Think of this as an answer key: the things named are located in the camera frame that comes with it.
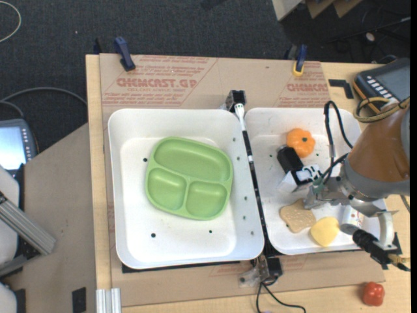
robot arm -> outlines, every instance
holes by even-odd
[[[381,265],[392,263],[409,271],[395,253],[394,213],[374,203],[392,194],[410,196],[409,98],[399,104],[389,103],[377,116],[360,117],[359,111],[371,101],[364,100],[358,106],[356,118],[369,124],[352,151],[336,161],[341,163],[340,174],[313,182],[304,207],[342,204],[350,205],[365,216],[377,216],[381,227],[379,240],[360,229],[351,229],[348,234],[352,234],[353,241]]]

toy orange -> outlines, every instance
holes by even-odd
[[[287,146],[292,147],[300,158],[305,158],[314,151],[315,139],[309,131],[294,128],[287,134]]]

green plate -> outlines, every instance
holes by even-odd
[[[221,149],[168,137],[152,150],[145,179],[146,195],[163,211],[211,220],[226,208],[232,180],[232,163]]]

gray carpet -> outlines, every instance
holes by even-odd
[[[292,44],[308,45],[308,59],[384,62],[410,57],[409,42],[377,33],[376,45],[351,37],[338,45],[330,37],[349,35],[410,14],[410,0],[365,0],[342,19],[330,7],[312,20],[300,5],[278,22],[271,0],[2,0],[22,14],[22,26],[0,42],[0,100],[31,87],[60,87],[85,98],[85,55],[99,38],[114,52],[123,36],[132,53],[284,59]],[[0,38],[17,24],[0,5]],[[390,28],[410,38],[410,22]],[[87,121],[81,101],[51,91],[10,100],[25,113],[40,151]],[[0,119],[15,118],[0,106]]]

cable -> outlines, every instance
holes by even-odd
[[[330,166],[328,168],[328,175],[324,179],[323,184],[326,184],[327,183],[327,181],[329,180],[330,176],[332,175],[333,167],[336,165],[335,162],[334,162],[334,154],[335,154],[335,151],[334,151],[334,142],[333,142],[332,131],[330,129],[330,112],[329,112],[330,106],[333,106],[333,108],[336,111],[336,115],[337,115],[338,121],[339,121],[340,131],[341,131],[341,134],[343,136],[343,139],[345,140],[345,143],[351,149],[353,148],[353,145],[350,143],[350,141],[346,137],[346,133],[345,133],[345,129],[343,128],[343,122],[341,120],[339,108],[336,106],[336,103],[334,103],[333,101],[328,101],[324,105],[324,116],[325,116],[324,123],[326,125],[326,132],[327,132],[327,137],[328,137],[328,142],[329,142],[329,147],[330,147]]]
[[[15,10],[15,12],[18,13],[18,16],[19,16],[19,24],[15,28],[15,30],[13,30],[13,32],[11,34],[7,35],[5,38],[0,39],[0,43],[4,42],[5,40],[7,40],[11,36],[13,36],[15,33],[17,33],[18,30],[20,29],[20,26],[22,25],[22,15],[20,15],[19,10],[15,6],[13,6],[11,3],[7,3],[6,1],[0,1],[0,4],[1,3],[4,4],[4,5],[6,5],[6,6],[9,6],[9,7],[13,8]]]
[[[335,165],[345,161],[345,159],[347,158],[347,156],[349,155],[349,153],[346,153],[344,155],[342,155],[340,158],[338,158],[336,161],[333,161],[333,164],[331,166],[329,166],[326,171],[321,175],[321,177],[325,177],[327,173],[329,173]]]
[[[388,100],[387,98],[384,98],[384,97],[369,97],[369,98],[365,98],[365,99],[361,100],[358,103],[358,106],[356,107],[356,110],[353,112],[354,117],[359,122],[361,122],[361,123],[372,123],[372,122],[376,122],[376,121],[381,121],[382,119],[391,116],[393,113],[397,112],[400,109],[406,109],[407,106],[410,104],[410,97],[405,98],[400,103],[398,103],[396,106],[390,108],[389,110],[387,110],[385,112],[381,112],[381,113],[378,113],[377,115],[369,116],[369,117],[361,116],[360,111],[363,108],[365,108],[368,104],[373,103],[373,102],[383,102],[383,103],[388,104],[389,102],[391,102],[391,100]]]
[[[324,114],[326,115],[326,120],[327,120],[327,125],[329,124],[329,108],[330,106],[333,106],[334,110],[336,111],[336,115],[338,116],[338,121],[339,121],[339,127],[340,127],[340,132],[341,135],[343,136],[343,139],[345,140],[345,143],[352,149],[353,145],[350,143],[350,141],[347,139],[346,137],[346,133],[345,133],[345,129],[343,128],[343,122],[341,120],[341,116],[340,116],[340,111],[338,106],[336,106],[336,103],[334,103],[333,101],[328,101],[325,105],[324,105]]]
[[[401,200],[404,203],[405,208],[407,209],[408,212],[410,212],[410,204],[407,202],[407,199],[404,195],[400,195]]]
[[[259,283],[258,294],[256,296],[256,309],[257,309],[258,313],[262,313],[261,312],[261,309],[259,308],[259,297],[260,297],[260,294],[261,294],[262,287],[264,287],[265,290],[271,295],[271,297],[274,298],[275,301],[277,303],[281,304],[282,306],[291,307],[291,308],[299,308],[299,309],[303,310],[304,313],[307,312],[306,309],[303,306],[300,306],[300,305],[290,305],[290,304],[283,303],[277,297],[275,297],[275,295],[268,289],[268,286],[264,282],[261,282],[261,283]]]
[[[20,95],[26,94],[26,93],[31,93],[34,91],[57,91],[60,93],[65,93],[68,94],[72,97],[75,97],[76,99],[80,100],[81,102],[83,102],[85,105],[87,105],[87,101],[84,100],[82,97],[78,96],[77,94],[71,92],[71,91],[67,91],[66,89],[62,89],[62,88],[56,88],[56,87],[36,87],[36,88],[28,88],[28,89],[24,89],[23,91],[18,91],[17,93],[11,94],[5,98],[2,98],[0,101],[4,102],[4,101],[8,101],[11,98],[14,97],[18,97]]]
[[[402,263],[397,264],[397,268],[402,270],[402,271],[407,271],[407,272],[411,273],[411,269],[408,268],[406,265],[404,265]]]
[[[4,104],[5,106],[12,107],[13,109],[15,109],[19,113],[21,118],[25,117],[25,115],[23,114],[23,111],[17,105],[15,105],[13,103],[10,103],[10,102],[6,102],[6,101],[0,101],[0,104]]]

